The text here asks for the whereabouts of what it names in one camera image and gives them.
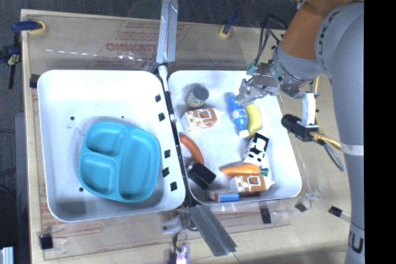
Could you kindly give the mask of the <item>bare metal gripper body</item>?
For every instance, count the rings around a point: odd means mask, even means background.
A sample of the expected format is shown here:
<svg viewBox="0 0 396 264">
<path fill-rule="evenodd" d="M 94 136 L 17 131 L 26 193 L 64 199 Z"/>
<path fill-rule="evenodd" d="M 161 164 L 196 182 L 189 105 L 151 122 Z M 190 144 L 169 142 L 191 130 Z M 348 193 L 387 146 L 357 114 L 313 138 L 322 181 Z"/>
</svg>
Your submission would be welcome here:
<svg viewBox="0 0 396 264">
<path fill-rule="evenodd" d="M 251 87 L 264 89 L 270 96 L 275 96 L 278 93 L 278 82 L 271 74 L 268 63 L 260 63 L 250 78 L 250 81 Z"/>
</svg>

